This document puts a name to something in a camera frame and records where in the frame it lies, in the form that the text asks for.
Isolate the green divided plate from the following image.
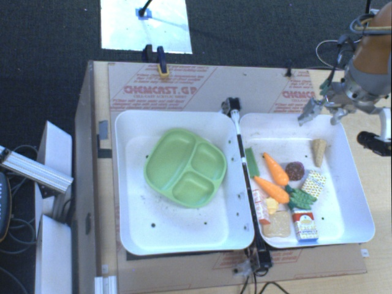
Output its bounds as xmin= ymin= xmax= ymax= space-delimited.
xmin=143 ymin=128 xmax=228 ymax=209

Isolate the dark red round biscuit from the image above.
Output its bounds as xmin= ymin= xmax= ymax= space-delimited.
xmin=285 ymin=161 xmax=306 ymax=182

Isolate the green celery stick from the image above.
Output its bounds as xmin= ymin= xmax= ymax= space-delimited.
xmin=244 ymin=147 xmax=261 ymax=179

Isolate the white plastic tray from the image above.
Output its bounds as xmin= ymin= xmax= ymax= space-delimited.
xmin=239 ymin=112 xmax=376 ymax=250
xmin=115 ymin=109 xmax=256 ymax=256

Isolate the beige ice cream cone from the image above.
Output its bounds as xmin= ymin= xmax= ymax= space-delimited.
xmin=312 ymin=138 xmax=328 ymax=168

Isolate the white and yellow patterned carton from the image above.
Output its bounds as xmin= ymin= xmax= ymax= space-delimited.
xmin=301 ymin=169 xmax=328 ymax=199

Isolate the orange carrot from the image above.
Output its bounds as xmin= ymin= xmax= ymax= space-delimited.
xmin=262 ymin=152 xmax=318 ymax=203
xmin=253 ymin=175 xmax=312 ymax=211

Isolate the thin black and white rod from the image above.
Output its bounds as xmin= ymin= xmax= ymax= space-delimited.
xmin=231 ymin=110 xmax=265 ymax=257

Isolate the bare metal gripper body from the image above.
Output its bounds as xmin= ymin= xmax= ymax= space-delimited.
xmin=323 ymin=81 xmax=387 ymax=116

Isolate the black block with thin wires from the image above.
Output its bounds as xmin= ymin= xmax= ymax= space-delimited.
xmin=221 ymin=97 xmax=243 ymax=116
xmin=249 ymin=246 xmax=273 ymax=272

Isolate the yellow cheese piece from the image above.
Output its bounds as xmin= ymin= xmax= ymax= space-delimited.
xmin=265 ymin=197 xmax=280 ymax=216

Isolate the black cylinder on white bracket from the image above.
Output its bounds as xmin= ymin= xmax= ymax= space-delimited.
xmin=356 ymin=107 xmax=392 ymax=157

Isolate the red and white carton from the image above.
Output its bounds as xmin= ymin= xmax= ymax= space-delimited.
xmin=290 ymin=208 xmax=320 ymax=243

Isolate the orange and white packet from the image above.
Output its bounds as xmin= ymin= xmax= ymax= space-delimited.
xmin=251 ymin=188 xmax=272 ymax=225

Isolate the beige bread slice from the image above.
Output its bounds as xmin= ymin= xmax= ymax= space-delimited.
xmin=262 ymin=210 xmax=292 ymax=238

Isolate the brown cardboard board, red print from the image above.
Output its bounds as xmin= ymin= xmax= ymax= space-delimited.
xmin=107 ymin=62 xmax=368 ymax=287

